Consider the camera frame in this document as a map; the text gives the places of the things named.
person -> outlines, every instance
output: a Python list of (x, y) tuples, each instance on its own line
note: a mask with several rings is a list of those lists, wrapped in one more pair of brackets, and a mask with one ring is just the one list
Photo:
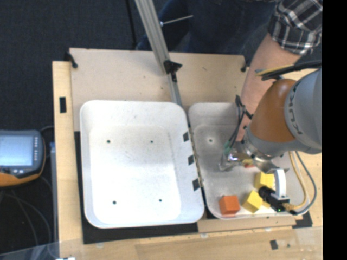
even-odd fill
[[(322, 41), (323, 0), (168, 0), (159, 12), (161, 22), (191, 16), (163, 25), (168, 51), (189, 36), (183, 52), (242, 54), (257, 28), (267, 32), (250, 61), (241, 101), (250, 113), (272, 84), (255, 76), (256, 70), (294, 64), (313, 52)], [(146, 35), (137, 50), (151, 50)], [(249, 124), (244, 117), (237, 136), (240, 141)]]

cable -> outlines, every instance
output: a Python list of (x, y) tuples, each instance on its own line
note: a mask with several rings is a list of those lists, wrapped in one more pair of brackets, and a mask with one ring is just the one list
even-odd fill
[(0, 203), (4, 199), (4, 196), (5, 196), (5, 191), (1, 191), (0, 192)]
[(18, 200), (19, 202), (21, 203), (24, 203), (26, 204), (26, 206), (29, 206), (31, 209), (33, 209), (40, 217), (41, 219), (43, 220), (46, 228), (47, 228), (47, 234), (48, 234), (48, 243), (50, 243), (52, 241), (52, 238), (51, 238), (51, 230), (50, 230), (50, 227), (49, 227), (49, 224), (48, 224), (48, 221), (46, 220), (46, 218), (44, 217), (44, 215), (36, 208), (34, 207), (33, 205), (31, 205), (30, 203), (26, 202), (25, 200), (17, 197), (17, 196), (13, 196), (13, 195), (10, 195), (10, 194), (6, 194), (7, 197), (10, 197), (10, 198), (13, 198), (13, 199), (16, 199)]
[(322, 61), (311, 61), (304, 63), (296, 63), (291, 64), (289, 66), (282, 66), (276, 68), (265, 69), (257, 72), (256, 76), (261, 76), (262, 81), (266, 81), (268, 79), (280, 79), (281, 75), (306, 69), (306, 68), (320, 68), (322, 66)]
[(305, 213), (313, 205), (313, 203), (316, 201), (316, 198), (317, 198), (317, 187), (316, 187), (316, 183), (314, 182), (314, 179), (312, 178), (309, 170), (307, 169), (306, 165), (304, 164), (303, 160), (301, 159), (299, 153), (297, 151), (295, 151), (295, 153), (296, 153), (300, 163), (302, 164), (305, 172), (307, 173), (307, 175), (309, 176), (309, 178), (310, 178), (310, 180), (312, 182), (313, 189), (314, 189), (313, 198), (312, 198), (311, 202), (304, 209), (302, 209), (299, 212), (294, 210), (294, 209), (300, 208), (300, 207), (297, 207), (296, 205), (283, 203), (283, 206), (286, 208), (286, 210), (288, 209), (288, 212), (290, 212), (290, 213), (292, 213), (294, 215), (301, 215), (301, 214)]
[(43, 133), (46, 130), (53, 129), (54, 125), (48, 125), (40, 129), (40, 132)]
[(34, 240), (35, 240), (35, 245), (38, 246), (38, 239), (37, 239), (37, 234), (36, 234), (36, 231), (35, 231), (35, 228), (33, 226), (33, 223), (31, 222), (31, 219), (29, 218), (28, 216), (28, 213), (26, 212), (26, 210), (24, 209), (20, 199), (18, 198), (18, 196), (16, 195), (16, 192), (14, 190), (11, 190), (12, 194), (13, 194), (13, 198), (17, 201), (19, 207), (21, 208), (22, 212), (24, 213), (25, 215), (25, 218), (27, 219), (28, 223), (29, 223), (29, 226), (31, 228), (31, 231), (33, 232), (33, 236), (34, 236)]
[(50, 192), (52, 193), (52, 186), (50, 185), (48, 180), (43, 176), (40, 176), (39, 178), (48, 186), (48, 188), (50, 189)]
[(241, 98), (238, 95), (236, 95), (235, 104), (237, 106), (237, 125), (234, 132), (232, 133), (232, 135), (230, 136), (228, 140), (229, 149), (232, 148), (232, 146), (235, 144), (236, 137), (239, 132), (241, 121), (244, 115), (247, 115), (249, 119), (252, 119), (252, 115), (246, 110), (246, 106), (242, 104)]
[(306, 201), (307, 201), (307, 192), (306, 192), (306, 189), (305, 189), (305, 186), (304, 186), (304, 182), (303, 182), (303, 180), (302, 180), (302, 178), (301, 178), (301, 176), (299, 174), (298, 165), (297, 165), (297, 163), (296, 163), (296, 161), (295, 161), (291, 151), (289, 151), (289, 158), (291, 160), (294, 172), (295, 172), (295, 174), (296, 174), (296, 176), (297, 176), (297, 178), (299, 180), (300, 186), (301, 186), (301, 188), (304, 191), (304, 199), (303, 199), (303, 201), (299, 205), (293, 205), (293, 204), (290, 204), (290, 203), (283, 203), (284, 208), (288, 212), (303, 207), (306, 204)]

small screen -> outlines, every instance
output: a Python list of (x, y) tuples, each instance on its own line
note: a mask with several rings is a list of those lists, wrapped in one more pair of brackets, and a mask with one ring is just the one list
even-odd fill
[(32, 136), (0, 136), (0, 166), (33, 165)]

blue jeans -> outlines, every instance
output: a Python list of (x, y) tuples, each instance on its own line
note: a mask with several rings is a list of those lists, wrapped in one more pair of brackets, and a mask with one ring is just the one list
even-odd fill
[[(193, 15), (192, 18), (162, 27), (169, 51), (173, 51), (189, 33), (183, 52), (242, 54), (251, 34), (267, 23), (275, 3), (240, 0), (168, 0), (158, 14), (160, 21)], [(138, 50), (151, 50), (144, 35)]]

plaid shirt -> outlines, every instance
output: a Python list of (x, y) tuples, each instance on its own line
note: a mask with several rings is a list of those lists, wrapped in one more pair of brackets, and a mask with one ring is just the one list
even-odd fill
[(322, 39), (323, 0), (243, 0), (277, 2), (268, 31), (282, 48), (310, 54)]

